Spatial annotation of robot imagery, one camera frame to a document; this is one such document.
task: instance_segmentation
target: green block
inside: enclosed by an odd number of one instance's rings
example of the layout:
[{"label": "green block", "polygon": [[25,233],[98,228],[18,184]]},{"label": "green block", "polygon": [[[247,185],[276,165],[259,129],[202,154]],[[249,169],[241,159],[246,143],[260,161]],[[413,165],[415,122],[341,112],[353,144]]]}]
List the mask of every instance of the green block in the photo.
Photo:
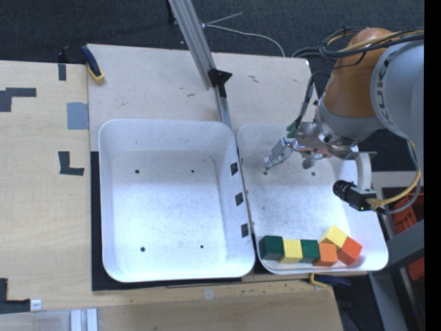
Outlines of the green block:
[{"label": "green block", "polygon": [[259,252],[261,259],[277,260],[285,253],[283,238],[276,235],[265,235],[259,241]]},{"label": "green block", "polygon": [[300,244],[302,246],[303,258],[299,262],[312,263],[320,258],[317,240],[302,239]]}]

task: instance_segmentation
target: white tray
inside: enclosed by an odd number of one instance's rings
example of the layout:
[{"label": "white tray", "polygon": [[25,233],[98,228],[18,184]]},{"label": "white tray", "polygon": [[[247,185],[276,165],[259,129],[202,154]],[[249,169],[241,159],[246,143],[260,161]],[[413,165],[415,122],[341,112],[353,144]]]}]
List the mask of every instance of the white tray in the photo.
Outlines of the white tray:
[{"label": "white tray", "polygon": [[381,270],[389,255],[376,213],[354,210],[332,192],[332,185],[339,179],[357,182],[354,161],[332,157],[304,170],[301,155],[293,153],[286,162],[265,170],[263,158],[271,153],[279,138],[286,136],[285,128],[247,125],[237,135],[257,242],[265,235],[320,240],[327,228],[336,225],[363,249],[350,266],[341,262],[330,268],[311,263],[284,264],[261,259],[258,251],[261,263],[275,274]]},{"label": "white tray", "polygon": [[111,120],[99,131],[99,160],[103,264],[113,279],[232,278],[253,268],[236,140],[225,124]]}]

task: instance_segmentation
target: white wire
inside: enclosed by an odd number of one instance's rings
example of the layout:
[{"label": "white wire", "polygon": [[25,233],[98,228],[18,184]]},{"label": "white wire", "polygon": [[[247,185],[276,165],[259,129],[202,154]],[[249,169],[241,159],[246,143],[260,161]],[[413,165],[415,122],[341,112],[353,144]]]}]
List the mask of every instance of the white wire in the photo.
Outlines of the white wire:
[{"label": "white wire", "polygon": [[212,24],[206,24],[207,27],[213,27],[213,28],[218,28],[220,30],[226,30],[228,32],[233,32],[233,33],[238,33],[238,34],[242,34],[244,36],[252,36],[252,37],[260,37],[260,38],[264,38],[267,39],[271,42],[273,42],[274,44],[277,45],[277,47],[280,49],[280,51],[282,52],[282,56],[285,57],[285,52],[283,51],[283,48],[280,46],[279,43],[277,43],[276,41],[274,41],[273,39],[267,37],[267,36],[263,36],[261,34],[256,34],[256,33],[246,33],[246,32],[241,32],[240,30],[232,30],[231,28],[226,28],[226,27],[221,27],[221,26],[217,26],[217,25],[212,25]]}]

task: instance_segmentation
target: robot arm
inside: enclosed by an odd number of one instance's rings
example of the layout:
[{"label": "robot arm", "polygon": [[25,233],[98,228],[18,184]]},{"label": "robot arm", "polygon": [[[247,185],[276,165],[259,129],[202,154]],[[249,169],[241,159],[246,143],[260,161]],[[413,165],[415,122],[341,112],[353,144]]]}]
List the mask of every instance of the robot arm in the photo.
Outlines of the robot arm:
[{"label": "robot arm", "polygon": [[[299,117],[287,127],[287,138],[280,139],[264,158],[265,167],[282,163],[293,152],[301,154],[303,168],[331,156],[356,159],[360,156],[357,145],[386,128],[415,144],[423,173],[424,34],[403,37],[382,28],[365,28],[336,56],[341,54],[344,57],[336,62],[314,120],[301,121],[311,98],[307,94]],[[370,171],[370,162],[360,161],[357,166],[363,163]],[[359,176],[366,170],[359,168]],[[338,196],[353,191],[360,194],[362,188],[350,183],[334,185]],[[371,192],[361,201],[356,199],[354,208],[365,207],[365,199],[370,198]]]}]

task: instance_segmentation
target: toy block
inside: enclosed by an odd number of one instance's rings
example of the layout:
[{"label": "toy block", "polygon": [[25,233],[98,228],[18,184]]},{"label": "toy block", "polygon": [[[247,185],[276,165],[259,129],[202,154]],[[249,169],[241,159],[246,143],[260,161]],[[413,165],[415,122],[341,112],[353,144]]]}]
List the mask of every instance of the toy block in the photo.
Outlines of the toy block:
[{"label": "toy block", "polygon": [[322,235],[320,239],[321,243],[331,243],[337,246],[337,250],[341,249],[345,240],[347,238],[347,234],[343,232],[340,228],[332,225],[327,229],[327,231]]},{"label": "toy block", "polygon": [[338,261],[337,245],[331,243],[319,243],[320,258],[313,262],[314,266],[332,266]]},{"label": "toy block", "polygon": [[343,247],[337,252],[338,259],[345,265],[350,265],[360,256],[363,246],[351,237],[347,237]]},{"label": "toy block", "polygon": [[277,260],[284,255],[283,238],[276,235],[265,235],[259,241],[259,252],[261,259]]},{"label": "toy block", "polygon": [[283,239],[284,254],[278,258],[280,263],[298,263],[303,258],[299,239]]},{"label": "toy block", "polygon": [[311,239],[301,239],[303,258],[299,262],[312,263],[320,258],[320,250],[318,249],[318,241]]}]

